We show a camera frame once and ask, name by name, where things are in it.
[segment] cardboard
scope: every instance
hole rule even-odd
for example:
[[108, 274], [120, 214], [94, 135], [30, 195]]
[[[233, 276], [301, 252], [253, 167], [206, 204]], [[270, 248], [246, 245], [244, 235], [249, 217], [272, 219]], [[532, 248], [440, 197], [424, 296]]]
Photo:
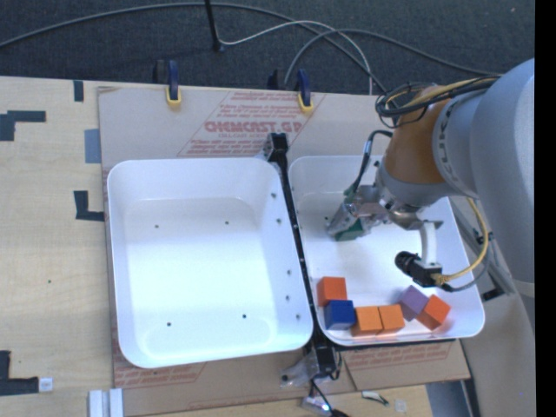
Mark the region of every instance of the cardboard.
[[[303, 112], [287, 91], [182, 88], [182, 103], [166, 103], [160, 85], [100, 88], [98, 109], [105, 212], [106, 178], [128, 159], [253, 156], [268, 133], [288, 135], [288, 160], [300, 156], [359, 155], [369, 133], [380, 129], [374, 96], [313, 94], [314, 110]], [[377, 140], [373, 153], [384, 153]], [[110, 252], [109, 216], [105, 215]], [[112, 264], [108, 258], [109, 286]], [[123, 390], [125, 414], [139, 416], [304, 397], [308, 387], [282, 387], [281, 371], [302, 357], [293, 352], [211, 361], [162, 369], [128, 363], [117, 343], [114, 295], [110, 292], [114, 386]], [[325, 394], [412, 386], [470, 377], [459, 341], [341, 351], [336, 381]]]

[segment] orange block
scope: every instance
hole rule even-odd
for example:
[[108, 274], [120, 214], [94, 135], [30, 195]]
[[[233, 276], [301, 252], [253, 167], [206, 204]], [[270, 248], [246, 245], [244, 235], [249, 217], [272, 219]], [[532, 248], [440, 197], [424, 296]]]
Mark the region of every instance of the orange block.
[[355, 308], [356, 322], [351, 327], [351, 334], [375, 335], [382, 330], [381, 313], [376, 306], [363, 306]]
[[398, 332], [406, 326], [403, 320], [403, 312], [401, 312], [400, 304], [389, 304], [388, 306], [379, 306], [383, 330], [381, 334], [386, 332]]
[[450, 309], [450, 305], [441, 298], [431, 295], [421, 313], [415, 318], [430, 330], [434, 330], [444, 322]]
[[346, 279], [341, 276], [323, 276], [316, 285], [317, 304], [324, 307], [330, 300], [347, 300]]

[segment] empty white tray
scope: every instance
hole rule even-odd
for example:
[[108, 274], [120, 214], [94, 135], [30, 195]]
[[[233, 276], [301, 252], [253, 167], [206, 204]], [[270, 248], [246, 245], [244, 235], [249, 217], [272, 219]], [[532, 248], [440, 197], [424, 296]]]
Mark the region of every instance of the empty white tray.
[[258, 158], [109, 173], [118, 339], [138, 367], [302, 347], [313, 321], [277, 170]]
[[[374, 156], [372, 162], [379, 159]], [[356, 307], [395, 303], [401, 292], [413, 284], [426, 295], [438, 295], [452, 309], [442, 326], [434, 331], [412, 320], [396, 334], [353, 337], [349, 330], [326, 330], [322, 308], [318, 308], [319, 325], [325, 335], [342, 346], [476, 335], [484, 325], [485, 316], [475, 286], [455, 293], [439, 288], [421, 288], [395, 266], [394, 258], [402, 250], [421, 255], [418, 231], [406, 231], [389, 224], [375, 227], [370, 234], [347, 242], [337, 242], [328, 235], [327, 224], [340, 207], [343, 191], [353, 183], [360, 166], [361, 156], [306, 156], [294, 161], [290, 167], [289, 178], [314, 298], [316, 283], [322, 276], [341, 276], [346, 279], [347, 297]], [[371, 165], [361, 183], [372, 184], [374, 174], [375, 167]], [[452, 274], [467, 267], [469, 260], [449, 200], [441, 199], [420, 217], [444, 222], [436, 235], [437, 259], [443, 265], [444, 273]], [[473, 274], [467, 274], [451, 284], [457, 287], [472, 280]]]

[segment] purple block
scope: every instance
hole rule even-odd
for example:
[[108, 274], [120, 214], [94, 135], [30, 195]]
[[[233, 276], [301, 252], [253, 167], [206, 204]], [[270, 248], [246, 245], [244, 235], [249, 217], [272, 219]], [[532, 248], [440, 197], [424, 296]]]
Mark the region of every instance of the purple block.
[[354, 302], [331, 300], [324, 307], [324, 323], [329, 330], [346, 330], [355, 324]]
[[399, 300], [401, 312], [407, 321], [411, 321], [425, 308], [428, 303], [428, 296], [417, 288], [409, 286], [403, 291]]

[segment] block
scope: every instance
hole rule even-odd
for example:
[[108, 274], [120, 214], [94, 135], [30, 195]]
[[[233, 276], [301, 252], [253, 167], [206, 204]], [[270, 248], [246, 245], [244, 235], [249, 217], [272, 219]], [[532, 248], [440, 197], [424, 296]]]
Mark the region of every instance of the block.
[[375, 335], [382, 329], [381, 313], [377, 306], [355, 308], [355, 324], [351, 328], [353, 336]]
[[450, 312], [450, 305], [436, 295], [431, 295], [427, 305], [423, 308], [416, 320], [424, 324], [430, 330], [435, 330], [446, 319]]
[[403, 320], [400, 304], [389, 304], [387, 306], [379, 306], [381, 314], [382, 330], [381, 334], [398, 332], [406, 326]]
[[323, 308], [331, 300], [347, 300], [346, 279], [341, 276], [323, 276], [316, 285], [317, 304]]
[[400, 303], [403, 317], [407, 321], [411, 321], [425, 308], [428, 303], [428, 296], [414, 286], [409, 286], [403, 291], [398, 302]]
[[347, 330], [355, 324], [354, 302], [330, 300], [324, 307], [324, 324], [329, 330]]

